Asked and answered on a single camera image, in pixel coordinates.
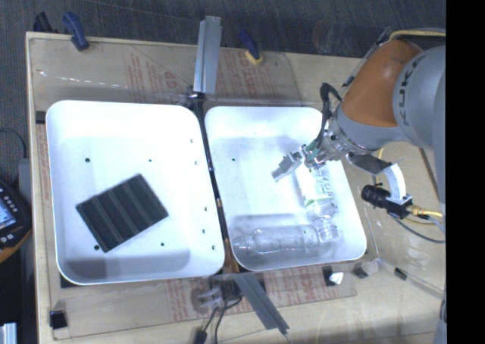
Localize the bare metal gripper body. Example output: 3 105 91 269
301 130 365 167

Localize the white plastic tray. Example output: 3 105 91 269
203 105 368 272
45 99 226 286

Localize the clear plastic bottle green label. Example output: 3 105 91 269
295 165 340 243

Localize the black ribbed rectangular pad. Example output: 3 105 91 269
75 174 170 254

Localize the brown cardboard board red print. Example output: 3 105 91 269
29 38 380 340

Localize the black cylinder on white bracket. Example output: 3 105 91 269
360 162 414 220

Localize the black block with thin wires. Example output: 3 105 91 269
218 277 244 299
184 91 206 109

